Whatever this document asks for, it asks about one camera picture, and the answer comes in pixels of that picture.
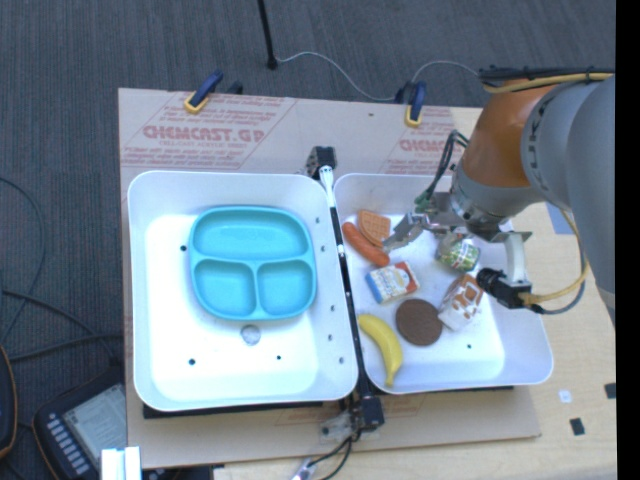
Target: hot dog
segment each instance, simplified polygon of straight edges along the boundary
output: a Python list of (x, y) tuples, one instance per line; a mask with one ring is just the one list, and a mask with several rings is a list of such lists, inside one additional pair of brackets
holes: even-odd
[(389, 255), (369, 242), (352, 222), (345, 222), (342, 225), (342, 234), (347, 242), (364, 258), (379, 267), (386, 267), (389, 264)]

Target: toy banana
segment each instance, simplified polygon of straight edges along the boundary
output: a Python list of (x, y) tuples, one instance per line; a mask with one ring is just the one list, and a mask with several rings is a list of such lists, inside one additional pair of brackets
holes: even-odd
[(376, 342), (387, 371), (385, 384), (393, 385), (393, 379), (402, 366), (402, 347), (393, 329), (381, 318), (374, 315), (362, 314), (358, 316), (360, 328)]

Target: blue clamp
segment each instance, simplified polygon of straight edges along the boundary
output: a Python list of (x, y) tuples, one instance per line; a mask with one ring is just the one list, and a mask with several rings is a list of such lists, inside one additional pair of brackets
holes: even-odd
[(220, 69), (216, 69), (209, 75), (200, 88), (184, 100), (184, 108), (187, 112), (191, 114), (200, 112), (209, 101), (207, 95), (216, 90), (216, 86), (222, 81), (223, 77), (224, 75)]
[(413, 86), (413, 93), (407, 105), (407, 111), (404, 115), (404, 122), (407, 126), (417, 128), (422, 123), (422, 105), (427, 94), (427, 84), (418, 82)]

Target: white tray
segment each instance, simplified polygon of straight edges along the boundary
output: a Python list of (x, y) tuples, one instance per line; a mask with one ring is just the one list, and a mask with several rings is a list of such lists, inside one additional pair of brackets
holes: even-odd
[[(356, 221), (366, 209), (384, 214), (395, 225), (414, 208), (413, 200), (431, 182), (427, 176), (348, 174), (335, 184), (336, 207), (341, 223)], [(450, 179), (443, 179), (444, 185)], [(436, 238), (423, 232), (410, 245), (391, 253), (391, 263), (408, 261), (421, 284), (410, 296), (439, 307), (446, 289), (461, 273), (435, 260)], [(474, 242), (481, 249), (477, 268), (506, 267), (504, 245)], [(347, 262), (356, 313), (371, 313), (395, 326), (395, 310), (402, 302), (379, 304), (365, 281), (376, 267), (364, 260), (348, 244)], [(444, 328), (436, 343), (428, 347), (411, 345), (401, 338), (404, 363), (392, 387), (385, 386), (385, 367), (375, 343), (361, 333), (365, 369), (382, 391), (393, 394), (483, 387), (537, 384), (553, 369), (553, 358), (539, 315), (531, 311), (509, 310), (484, 295), (481, 312), (459, 331)]]
[[(189, 251), (181, 247), (196, 217), (218, 205), (273, 206), (304, 222), (317, 271), (309, 309), (293, 318), (247, 322), (218, 318), (199, 305)], [(144, 403), (184, 411), (336, 400), (353, 391), (354, 344), (331, 216), (318, 182), (293, 174), (151, 171), (131, 183), (128, 210), (133, 374)], [(243, 338), (246, 325), (259, 329), (257, 344)]]

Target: cardboard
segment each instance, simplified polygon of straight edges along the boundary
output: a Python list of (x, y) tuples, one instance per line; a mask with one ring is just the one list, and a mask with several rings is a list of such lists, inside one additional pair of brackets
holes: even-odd
[[(200, 114), (183, 108), (189, 92), (120, 89), (120, 181), (128, 445), (144, 468), (216, 464), (327, 452), (319, 424), (340, 413), (320, 407), (145, 419), (132, 382), (131, 266), (126, 194), (154, 169), (304, 172), (315, 146), (332, 146), (335, 177), (351, 173), (433, 174), (454, 128), (470, 134), (477, 109), (424, 107), (404, 123), (395, 104), (344, 103), (214, 94)], [(456, 148), (453, 160), (461, 150)], [(527, 387), (384, 395), (386, 423), (358, 443), (382, 450), (533, 437), (540, 427)]]

